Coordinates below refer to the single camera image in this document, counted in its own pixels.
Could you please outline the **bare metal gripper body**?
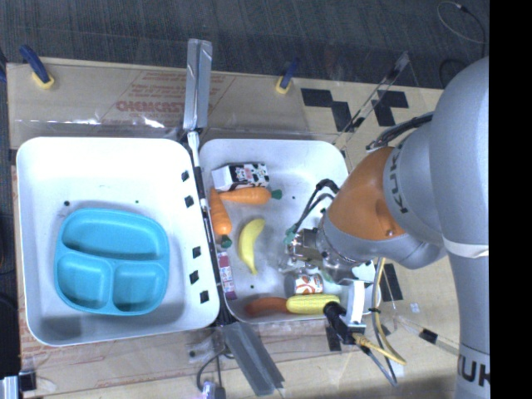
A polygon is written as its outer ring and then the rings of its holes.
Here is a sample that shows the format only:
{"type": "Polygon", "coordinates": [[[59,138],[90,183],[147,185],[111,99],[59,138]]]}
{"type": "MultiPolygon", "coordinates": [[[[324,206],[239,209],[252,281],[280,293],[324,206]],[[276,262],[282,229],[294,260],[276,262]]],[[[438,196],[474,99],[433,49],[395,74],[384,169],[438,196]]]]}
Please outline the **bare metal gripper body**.
{"type": "Polygon", "coordinates": [[[318,248],[318,228],[298,231],[286,246],[286,254],[294,267],[325,269],[323,252],[318,248]]]}

